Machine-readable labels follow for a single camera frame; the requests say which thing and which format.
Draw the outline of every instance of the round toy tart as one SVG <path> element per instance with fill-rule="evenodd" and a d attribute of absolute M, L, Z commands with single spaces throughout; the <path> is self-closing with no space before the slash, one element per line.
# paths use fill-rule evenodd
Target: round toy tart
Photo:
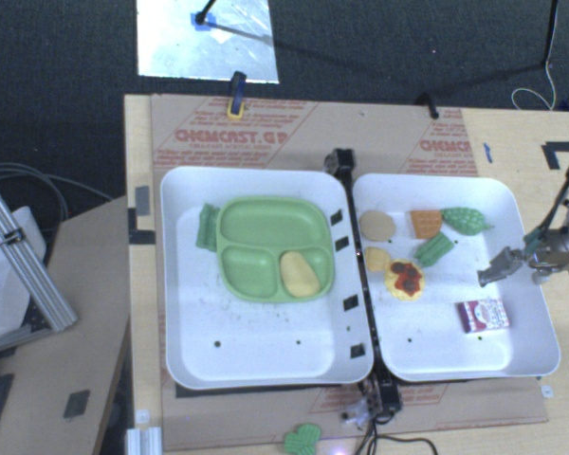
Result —
<path fill-rule="evenodd" d="M 393 260 L 386 268 L 386 287 L 399 300 L 417 300 L 426 285 L 424 272 L 407 260 Z"/>

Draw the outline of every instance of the green heart shaped object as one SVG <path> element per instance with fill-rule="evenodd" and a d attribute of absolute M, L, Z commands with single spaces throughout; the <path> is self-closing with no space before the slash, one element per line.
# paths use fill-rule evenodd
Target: green heart shaped object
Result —
<path fill-rule="evenodd" d="M 306 423 L 298 430 L 287 433 L 284 437 L 284 451 L 295 455 L 315 455 L 316 443 L 321 438 L 321 429 Z"/>

